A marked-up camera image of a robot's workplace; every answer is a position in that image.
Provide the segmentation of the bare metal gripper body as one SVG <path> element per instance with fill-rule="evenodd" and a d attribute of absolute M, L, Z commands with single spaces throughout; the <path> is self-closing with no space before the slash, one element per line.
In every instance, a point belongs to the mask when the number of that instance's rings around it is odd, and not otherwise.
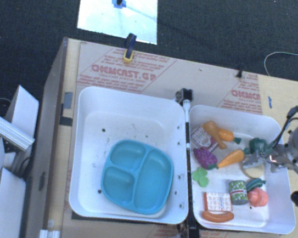
<path fill-rule="evenodd" d="M 272 142 L 269 144 L 264 159 L 273 166 L 298 171 L 298 150 L 293 145 Z"/>

